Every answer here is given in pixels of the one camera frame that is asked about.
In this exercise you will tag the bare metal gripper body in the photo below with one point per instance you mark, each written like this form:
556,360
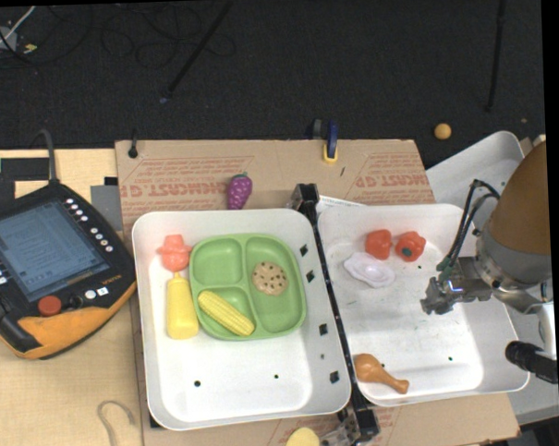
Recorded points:
469,285

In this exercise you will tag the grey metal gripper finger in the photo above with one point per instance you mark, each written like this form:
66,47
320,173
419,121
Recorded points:
438,286
433,305

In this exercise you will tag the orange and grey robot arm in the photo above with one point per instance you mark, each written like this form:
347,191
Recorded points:
523,197

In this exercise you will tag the white plastic tray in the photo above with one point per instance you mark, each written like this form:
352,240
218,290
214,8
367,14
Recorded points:
427,331
240,376

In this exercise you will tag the orange pepper half green stem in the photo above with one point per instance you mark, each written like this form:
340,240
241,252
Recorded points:
410,246

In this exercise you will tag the white toy fried egg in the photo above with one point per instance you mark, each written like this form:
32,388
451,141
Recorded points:
369,271

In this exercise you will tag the orange toy pepper half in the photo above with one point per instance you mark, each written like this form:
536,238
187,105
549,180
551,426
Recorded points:
378,244

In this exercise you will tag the brown toy chicken drumstick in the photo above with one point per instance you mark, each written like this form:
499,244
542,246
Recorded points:
374,370

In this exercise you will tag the thin black rod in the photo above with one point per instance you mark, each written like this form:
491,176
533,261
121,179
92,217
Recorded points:
335,303

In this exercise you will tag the small yellow ball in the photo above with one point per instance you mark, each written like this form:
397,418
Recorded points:
442,131

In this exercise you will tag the green divided plate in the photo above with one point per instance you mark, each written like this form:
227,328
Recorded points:
274,314

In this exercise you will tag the brown chocolate chip biscuit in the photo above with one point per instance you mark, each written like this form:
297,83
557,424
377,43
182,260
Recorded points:
269,278

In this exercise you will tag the pale yellow toy food piece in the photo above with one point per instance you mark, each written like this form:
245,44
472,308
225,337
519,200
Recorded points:
300,445

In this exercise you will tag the brown cardboard board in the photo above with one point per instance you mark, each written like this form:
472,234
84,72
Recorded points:
277,176

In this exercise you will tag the yellow toy corn cob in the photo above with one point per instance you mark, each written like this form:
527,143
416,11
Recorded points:
225,312

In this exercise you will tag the purple toy grapes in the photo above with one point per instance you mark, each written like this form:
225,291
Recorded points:
239,191

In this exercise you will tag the yellow toy mustard bottle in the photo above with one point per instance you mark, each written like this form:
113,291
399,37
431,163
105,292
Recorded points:
181,312

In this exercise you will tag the salmon pink toy figure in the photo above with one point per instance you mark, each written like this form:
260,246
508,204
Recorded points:
174,254

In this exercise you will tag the black cylinder on white bracket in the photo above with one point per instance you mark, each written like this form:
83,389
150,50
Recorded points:
530,359

